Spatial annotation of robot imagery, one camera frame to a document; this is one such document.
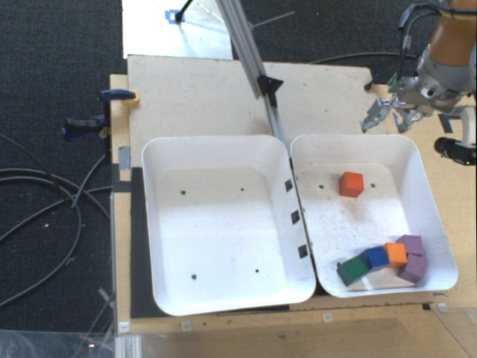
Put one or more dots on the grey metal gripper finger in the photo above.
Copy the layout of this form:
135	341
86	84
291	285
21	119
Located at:
376	112
407	118

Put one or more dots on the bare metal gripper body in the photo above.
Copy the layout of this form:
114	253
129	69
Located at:
428	95

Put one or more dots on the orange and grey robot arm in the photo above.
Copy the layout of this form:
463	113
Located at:
452	36

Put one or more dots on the red cube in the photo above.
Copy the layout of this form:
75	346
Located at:
351	185

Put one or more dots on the white plastic tray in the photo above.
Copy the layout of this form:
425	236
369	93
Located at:
220	233
357	218

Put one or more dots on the purple cube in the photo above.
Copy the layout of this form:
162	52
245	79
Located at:
413	269
411	244

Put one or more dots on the thin black rod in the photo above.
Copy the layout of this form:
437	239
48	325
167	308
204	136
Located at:
302	215

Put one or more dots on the orange cube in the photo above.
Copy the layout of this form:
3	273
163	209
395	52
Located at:
395	255

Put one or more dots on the blue cube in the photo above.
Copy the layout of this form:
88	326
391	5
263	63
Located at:
377	258

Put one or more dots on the green cube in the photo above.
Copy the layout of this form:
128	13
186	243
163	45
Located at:
354	270

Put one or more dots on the pale wood board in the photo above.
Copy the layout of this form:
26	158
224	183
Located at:
201	99

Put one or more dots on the black cylinder on white bracket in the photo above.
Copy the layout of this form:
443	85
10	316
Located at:
456	149

